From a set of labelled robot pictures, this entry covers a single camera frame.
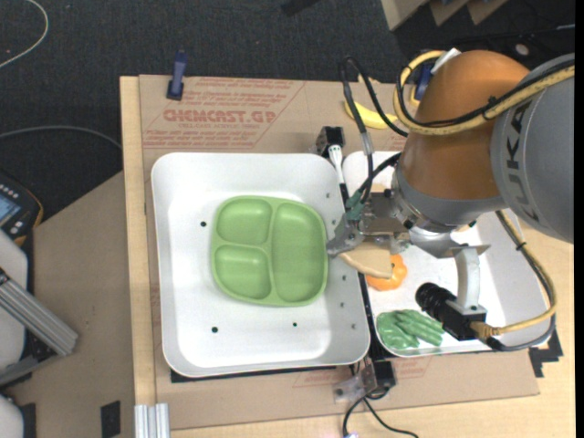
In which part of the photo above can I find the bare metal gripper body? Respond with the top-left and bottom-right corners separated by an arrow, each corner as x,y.
358,191 -> 463,260

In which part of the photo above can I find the beige bread slice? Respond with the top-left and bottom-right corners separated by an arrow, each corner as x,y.
339,245 -> 396,279

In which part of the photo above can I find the orange toy fruit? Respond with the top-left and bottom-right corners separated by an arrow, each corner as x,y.
364,253 -> 409,292

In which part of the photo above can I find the green divided plate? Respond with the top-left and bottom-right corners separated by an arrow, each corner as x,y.
209,194 -> 330,308

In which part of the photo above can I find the yellow banana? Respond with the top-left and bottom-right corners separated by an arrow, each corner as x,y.
342,99 -> 400,130

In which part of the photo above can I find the green toy leafy vegetable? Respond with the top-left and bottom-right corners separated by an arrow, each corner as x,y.
375,309 -> 446,351

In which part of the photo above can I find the white plastic tray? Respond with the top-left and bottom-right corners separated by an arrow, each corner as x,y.
150,151 -> 372,379
340,150 -> 556,360

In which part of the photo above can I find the brown cardboard board red print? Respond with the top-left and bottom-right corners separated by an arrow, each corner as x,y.
137,74 -> 542,431

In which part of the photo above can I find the black block with thin wires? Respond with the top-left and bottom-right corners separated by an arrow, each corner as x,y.
313,125 -> 346,155
332,358 -> 399,404

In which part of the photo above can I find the black cylinder on white bracket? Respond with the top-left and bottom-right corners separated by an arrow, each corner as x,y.
414,243 -> 492,342

